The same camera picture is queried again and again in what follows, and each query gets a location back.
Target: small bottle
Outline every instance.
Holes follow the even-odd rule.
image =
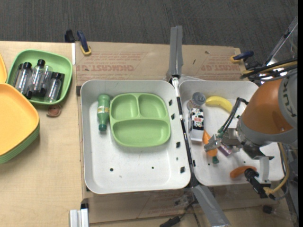
[[[32,77],[32,64],[29,62],[25,62],[18,74],[15,88],[22,93],[23,95],[27,94],[31,77]]]
[[[106,131],[107,129],[107,122],[109,120],[109,101],[110,97],[107,94],[101,94],[98,97],[97,116],[100,131]]]
[[[41,80],[41,89],[40,89],[40,96],[45,96],[46,91],[49,87],[49,83],[52,79],[52,74],[53,74],[53,68],[51,66],[44,66],[45,73],[43,76],[43,79]]]
[[[204,94],[196,92],[193,94],[192,99],[190,99],[187,103],[188,110],[192,108],[201,108],[201,106],[205,103],[206,98]]]
[[[19,73],[20,73],[20,71],[21,71],[22,66],[23,66],[23,63],[21,63],[20,65],[18,65],[17,71],[16,71],[16,73],[15,73],[14,81],[13,81],[13,83],[12,83],[12,86],[13,86],[13,87],[16,85],[17,78],[18,78],[18,75],[19,75]]]
[[[32,80],[29,86],[29,91],[31,91],[33,95],[38,94],[41,90],[41,82],[43,81],[45,74],[44,65],[45,61],[39,59],[37,65],[33,69]]]
[[[52,103],[57,100],[61,88],[61,73],[55,73],[54,77],[50,80],[49,87],[45,94],[45,101]]]

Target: blue clamp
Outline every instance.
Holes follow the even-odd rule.
[[[84,55],[90,55],[91,54],[91,49],[90,49],[90,47],[87,44],[86,38],[84,36],[84,33],[81,30],[78,30],[77,31],[77,35],[78,35],[78,38],[79,38],[79,40],[81,42],[80,48],[81,48],[83,54]]]
[[[243,59],[243,61],[246,61],[249,57],[251,57],[253,55],[254,55],[253,51],[246,51],[246,52],[243,52],[239,55],[232,56],[231,57],[231,62],[232,63],[238,63],[238,62],[241,61],[241,59]]]

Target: yellow plate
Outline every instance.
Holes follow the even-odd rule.
[[[30,136],[38,124],[32,104],[13,86],[0,83],[0,156]]]
[[[3,58],[0,54],[0,83],[5,83],[7,77],[8,77],[8,75],[7,75],[7,72],[6,72],[4,61],[3,61]]]

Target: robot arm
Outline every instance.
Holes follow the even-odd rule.
[[[237,124],[237,138],[251,157],[260,147],[281,142],[297,148],[297,74],[265,82],[250,99]]]
[[[227,147],[242,148],[252,159],[259,160],[259,173],[249,168],[244,173],[245,177],[261,198],[267,195],[274,198],[270,194],[272,191],[268,180],[269,161],[273,157],[265,156],[260,148],[272,142],[278,142],[280,150],[282,143],[297,148],[297,126],[297,73],[295,73],[262,84],[238,118],[236,129],[228,128],[222,135],[217,135],[217,139],[214,135],[214,140],[205,145],[205,149],[213,147],[211,144],[220,146],[218,144],[220,141]]]

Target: glass vial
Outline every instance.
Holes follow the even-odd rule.
[[[57,100],[61,88],[61,73],[55,73],[54,77],[50,80],[49,87],[46,91],[45,101],[52,103]]]
[[[31,69],[32,69],[32,64],[29,62],[25,62],[17,77],[15,88],[23,95],[26,95],[31,82],[31,77],[32,77]]]
[[[16,86],[17,78],[18,78],[18,75],[19,75],[19,73],[21,71],[22,66],[23,66],[23,63],[21,63],[20,65],[18,65],[17,71],[15,73],[15,77],[14,77],[14,80],[13,80],[13,83],[12,83],[13,87]]]
[[[49,87],[49,83],[52,79],[53,75],[53,68],[51,66],[44,66],[45,72],[43,79],[41,80],[41,89],[40,89],[40,96],[45,96],[46,91]]]
[[[29,86],[29,90],[34,95],[38,94],[41,90],[41,83],[43,81],[43,77],[45,74],[44,65],[45,65],[45,61],[39,59],[37,65],[33,69],[33,75],[32,75],[31,84]]]

